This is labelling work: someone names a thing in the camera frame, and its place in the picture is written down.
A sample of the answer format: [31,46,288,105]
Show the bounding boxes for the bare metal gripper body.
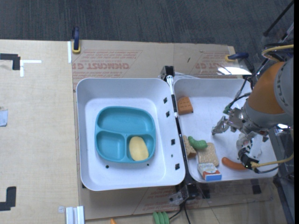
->
[225,107,249,133]

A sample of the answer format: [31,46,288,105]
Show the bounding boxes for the white plastic tray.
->
[173,78,280,184]
[76,77,186,192]

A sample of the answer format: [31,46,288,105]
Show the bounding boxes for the green toy pickle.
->
[187,136,208,150]

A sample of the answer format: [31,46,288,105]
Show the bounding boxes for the tan toy bread slice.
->
[197,142,220,168]

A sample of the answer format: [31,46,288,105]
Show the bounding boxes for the brown toy biscuit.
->
[182,135,197,159]

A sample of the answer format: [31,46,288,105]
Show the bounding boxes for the orange toy sausage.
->
[221,157,248,171]

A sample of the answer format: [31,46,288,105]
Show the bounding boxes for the orange toy waffle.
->
[177,96,194,116]

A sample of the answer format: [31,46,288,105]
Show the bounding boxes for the thin black and white rod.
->
[166,75,188,184]

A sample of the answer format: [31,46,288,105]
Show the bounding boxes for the white orange blue carton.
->
[197,162,223,182]

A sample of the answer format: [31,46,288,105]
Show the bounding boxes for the yellow oval toy food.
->
[128,136,150,162]

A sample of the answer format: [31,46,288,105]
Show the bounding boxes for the blue divided plate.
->
[94,105,157,164]

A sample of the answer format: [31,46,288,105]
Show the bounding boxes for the brown cardboard board red print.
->
[71,40,274,220]

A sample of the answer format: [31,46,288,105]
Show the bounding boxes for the green toy pea pods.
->
[152,211,170,224]

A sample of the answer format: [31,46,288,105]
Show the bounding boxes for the black cylinder on white bracket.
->
[236,134,263,171]

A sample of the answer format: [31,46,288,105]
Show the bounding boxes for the black block with thin wires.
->
[160,65,176,80]
[168,182,197,205]

